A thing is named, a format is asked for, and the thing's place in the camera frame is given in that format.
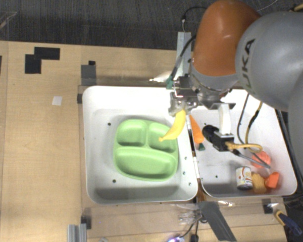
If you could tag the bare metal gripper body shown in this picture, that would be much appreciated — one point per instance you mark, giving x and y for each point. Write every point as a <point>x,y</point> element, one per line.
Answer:
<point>185,88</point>

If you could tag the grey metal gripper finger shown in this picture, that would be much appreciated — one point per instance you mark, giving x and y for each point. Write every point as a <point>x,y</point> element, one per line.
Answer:
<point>173,108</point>
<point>190,106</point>

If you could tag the yellow banana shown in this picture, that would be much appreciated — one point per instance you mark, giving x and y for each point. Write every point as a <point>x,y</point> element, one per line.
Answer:
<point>178,127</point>

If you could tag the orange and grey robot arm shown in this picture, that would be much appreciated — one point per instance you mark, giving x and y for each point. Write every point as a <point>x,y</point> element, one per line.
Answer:
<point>267,59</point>

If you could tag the orange carrot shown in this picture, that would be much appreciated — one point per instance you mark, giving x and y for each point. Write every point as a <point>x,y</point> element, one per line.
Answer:
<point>197,132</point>

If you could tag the thin black and white rod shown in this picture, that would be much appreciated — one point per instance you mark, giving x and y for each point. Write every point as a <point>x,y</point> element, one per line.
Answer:
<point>195,165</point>

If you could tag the green divided plate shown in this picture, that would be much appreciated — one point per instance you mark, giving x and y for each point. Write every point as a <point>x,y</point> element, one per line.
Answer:
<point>144,160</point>

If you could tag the white plastic tray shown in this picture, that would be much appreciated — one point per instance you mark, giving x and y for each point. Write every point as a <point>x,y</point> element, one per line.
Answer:
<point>101,140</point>
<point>224,170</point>

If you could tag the orange-pink ridged toy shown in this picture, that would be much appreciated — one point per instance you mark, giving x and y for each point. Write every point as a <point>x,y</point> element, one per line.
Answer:
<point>263,157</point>

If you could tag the white can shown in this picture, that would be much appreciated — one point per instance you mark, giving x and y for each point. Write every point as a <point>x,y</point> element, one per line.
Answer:
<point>244,178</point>

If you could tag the tan bread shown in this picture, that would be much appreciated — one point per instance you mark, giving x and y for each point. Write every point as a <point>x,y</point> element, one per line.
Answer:
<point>259,184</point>

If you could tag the orange wedge-shaped toy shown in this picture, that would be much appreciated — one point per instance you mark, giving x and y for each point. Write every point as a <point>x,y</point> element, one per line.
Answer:
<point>272,180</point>

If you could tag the black cylinder on white bracket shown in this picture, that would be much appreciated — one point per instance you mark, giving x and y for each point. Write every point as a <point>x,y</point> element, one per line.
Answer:
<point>223,135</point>

